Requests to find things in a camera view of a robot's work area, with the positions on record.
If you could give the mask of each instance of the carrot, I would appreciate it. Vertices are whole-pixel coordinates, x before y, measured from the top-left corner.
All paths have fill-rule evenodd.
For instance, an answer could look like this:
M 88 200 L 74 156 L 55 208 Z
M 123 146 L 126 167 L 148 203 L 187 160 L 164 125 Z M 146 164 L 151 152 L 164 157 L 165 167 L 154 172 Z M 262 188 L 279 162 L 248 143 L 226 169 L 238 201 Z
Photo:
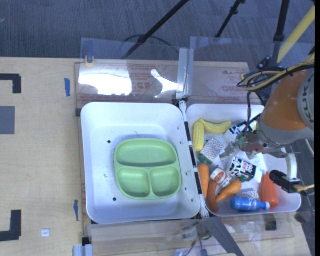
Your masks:
M 208 198 L 207 202 L 209 204 L 209 209 L 213 212 L 216 213 L 219 211 L 219 206 L 216 202 L 216 189 L 217 189 L 218 183 L 216 181 L 211 181 L 209 183 L 209 188 L 208 188 Z
M 231 183 L 224 188 L 220 194 L 216 197 L 215 201 L 217 203 L 226 200 L 230 197 L 235 196 L 242 188 L 242 182 L 240 180 L 233 180 Z
M 198 166 L 198 172 L 200 175 L 200 182 L 202 187 L 203 196 L 206 199 L 208 195 L 208 187 L 209 187 L 209 166 L 205 164 L 205 158 L 199 157 L 201 164 Z

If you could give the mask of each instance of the white tray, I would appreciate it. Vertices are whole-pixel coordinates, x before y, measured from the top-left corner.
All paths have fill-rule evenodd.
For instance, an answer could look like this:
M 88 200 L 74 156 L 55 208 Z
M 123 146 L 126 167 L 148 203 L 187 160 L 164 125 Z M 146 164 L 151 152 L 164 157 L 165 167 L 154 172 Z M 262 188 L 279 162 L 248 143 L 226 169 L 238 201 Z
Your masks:
M 99 224 L 193 218 L 200 198 L 183 115 L 163 103 L 93 102 L 81 111 L 86 208 Z M 118 188 L 114 151 L 127 139 L 155 138 L 171 143 L 178 154 L 181 188 L 169 198 L 139 200 Z
M 193 126 L 196 121 L 199 119 L 204 119 L 208 122 L 212 123 L 222 123 L 223 121 L 230 120 L 232 122 L 237 122 L 239 120 L 247 119 L 247 105 L 230 105 L 230 104 L 193 104 L 187 109 L 187 119 L 189 122 L 190 132 L 193 132 Z M 260 114 L 264 107 L 261 105 L 252 105 L 252 114 L 251 117 L 255 117 Z M 206 133 L 205 140 L 209 140 L 212 137 L 221 137 L 222 135 L 213 135 Z M 288 173 L 288 165 L 287 160 L 284 158 L 275 158 L 268 154 L 258 154 L 253 160 L 249 160 L 244 152 L 240 152 L 237 157 L 254 164 L 258 167 L 255 178 L 249 182 L 244 182 L 242 184 L 242 189 L 255 189 L 260 192 L 261 186 L 261 177 L 262 171 L 272 171 L 278 170 L 285 174 Z M 290 166 L 296 167 L 297 160 L 293 155 L 291 158 Z M 209 166 L 210 171 L 213 170 L 215 166 L 221 166 L 224 169 L 227 168 L 228 161 L 221 161 L 219 157 L 217 157 L 214 162 Z M 301 206 L 301 196 L 298 193 L 287 193 L 282 190 L 279 186 L 276 186 L 277 194 L 279 197 L 279 205 L 275 208 L 272 208 L 267 211 L 256 211 L 256 212 L 239 212 L 232 210 L 230 208 L 230 199 L 222 201 L 219 203 L 219 211 L 214 213 L 216 216 L 221 217 L 231 217 L 231 216 L 239 216 L 239 215 L 260 215 L 260 214 L 271 214 L 271 213 L 286 213 L 286 212 L 295 212 Z

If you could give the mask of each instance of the gray square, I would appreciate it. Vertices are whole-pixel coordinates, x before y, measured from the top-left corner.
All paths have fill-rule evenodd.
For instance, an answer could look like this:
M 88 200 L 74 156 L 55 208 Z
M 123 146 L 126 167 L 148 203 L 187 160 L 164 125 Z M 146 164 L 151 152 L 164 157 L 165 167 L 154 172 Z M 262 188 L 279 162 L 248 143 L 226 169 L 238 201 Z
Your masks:
M 15 134 L 15 106 L 0 106 L 0 134 Z

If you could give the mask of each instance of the yellow pole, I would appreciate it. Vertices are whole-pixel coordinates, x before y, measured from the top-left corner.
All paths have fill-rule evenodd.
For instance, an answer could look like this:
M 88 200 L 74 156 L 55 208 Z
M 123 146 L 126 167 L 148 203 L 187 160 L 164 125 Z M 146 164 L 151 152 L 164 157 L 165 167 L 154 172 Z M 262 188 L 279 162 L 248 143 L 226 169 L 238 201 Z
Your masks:
M 304 18 L 300 21 L 298 26 L 294 29 L 291 35 L 283 43 L 280 48 L 277 64 L 280 63 L 307 28 L 311 25 L 312 22 L 316 19 L 316 5 L 313 5 Z

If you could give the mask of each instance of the dark floor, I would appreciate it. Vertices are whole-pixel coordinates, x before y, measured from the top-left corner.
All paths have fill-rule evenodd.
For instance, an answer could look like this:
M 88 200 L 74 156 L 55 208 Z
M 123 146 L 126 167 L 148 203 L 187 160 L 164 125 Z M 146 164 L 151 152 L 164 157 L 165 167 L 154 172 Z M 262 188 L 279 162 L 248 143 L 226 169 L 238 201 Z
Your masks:
M 214 38 L 236 0 L 190 0 L 146 43 L 190 47 L 201 38 Z M 82 39 L 124 41 L 145 34 L 178 0 L 1 0 L 0 56 L 38 58 L 80 58 Z M 284 27 L 285 39 L 313 5 L 311 0 L 291 1 Z M 202 61 L 248 62 L 250 69 L 272 55 L 281 0 L 246 1 L 238 7 L 222 39 L 233 44 L 225 49 L 211 40 L 213 55 L 199 50 Z M 281 63 L 298 64 L 315 44 L 315 22 Z M 304 141 L 293 145 L 299 174 L 306 185 L 315 183 L 315 162 Z M 304 197 L 296 216 L 302 222 L 312 255 L 315 250 L 315 196 Z

